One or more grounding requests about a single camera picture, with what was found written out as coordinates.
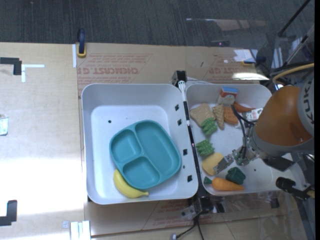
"teal plate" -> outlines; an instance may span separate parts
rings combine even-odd
[[[109,145],[113,162],[129,185],[145,190],[161,184],[181,167],[180,153],[163,127],[136,122],[115,134]]]

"table surface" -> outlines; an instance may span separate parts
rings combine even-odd
[[[140,74],[134,79],[127,78],[132,83],[170,80],[172,72],[186,68],[188,54],[197,52],[205,56],[210,52],[207,47],[126,44],[91,44],[90,47],[92,53],[104,49],[108,54],[133,51],[151,54],[149,66],[135,62]],[[172,233],[188,229],[189,226],[179,226],[137,230],[146,220],[143,209],[152,208],[152,203],[150,207],[131,205],[130,209],[136,209],[135,217],[124,218],[119,211],[125,205],[108,207],[109,214],[104,214],[105,207],[88,202],[79,110],[79,91],[88,82],[83,78],[78,86],[84,60],[78,59],[75,67],[73,48],[71,44],[0,43],[1,57],[19,58],[25,65],[44,65],[27,67],[25,82],[21,76],[12,74],[12,66],[0,65],[0,114],[9,118],[8,134],[0,136],[0,216],[6,215],[9,200],[17,200],[17,221],[0,227],[0,238],[68,240],[69,229],[64,228],[64,222],[84,220],[91,222],[92,238],[100,236],[101,240],[169,239]],[[219,213],[215,223],[200,226],[203,237],[307,239],[293,198],[284,195],[283,204],[280,210],[250,211],[250,219],[234,219],[242,216],[239,212]],[[114,220],[103,219],[108,216]],[[183,239],[200,239],[199,230],[191,230]]]

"yellow banana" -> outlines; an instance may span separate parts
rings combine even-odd
[[[141,196],[148,196],[148,191],[141,191],[139,189],[136,189],[132,186],[130,186],[124,177],[121,175],[120,171],[118,169],[114,170],[113,173],[113,182],[115,187],[126,197],[128,198],[138,198]]]

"orange carrot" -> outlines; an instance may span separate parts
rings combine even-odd
[[[234,102],[234,103],[233,103],[233,106],[234,106],[235,110],[236,110],[237,112],[239,112],[239,113],[248,112],[248,111],[254,110],[253,107],[242,106],[242,105],[240,105],[240,104],[237,103],[237,102]]]
[[[212,180],[212,187],[221,191],[244,190],[245,187],[224,178],[215,177]]]

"orange toy food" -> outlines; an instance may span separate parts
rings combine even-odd
[[[204,178],[205,184],[210,184],[212,187],[216,190],[220,191],[235,191],[235,190],[244,190],[245,187],[236,183],[233,183],[232,181],[229,181],[224,178],[215,177],[213,180],[210,180],[208,177]]]
[[[235,110],[239,113],[242,113],[242,112],[248,112],[248,111],[251,111],[251,110],[254,110],[255,108],[253,107],[246,107],[246,106],[242,106],[240,105],[239,103],[237,102],[234,102],[233,103],[233,106],[235,108]]]
[[[223,118],[229,124],[236,125],[238,123],[238,118],[235,116],[232,108],[230,106],[224,106]]]

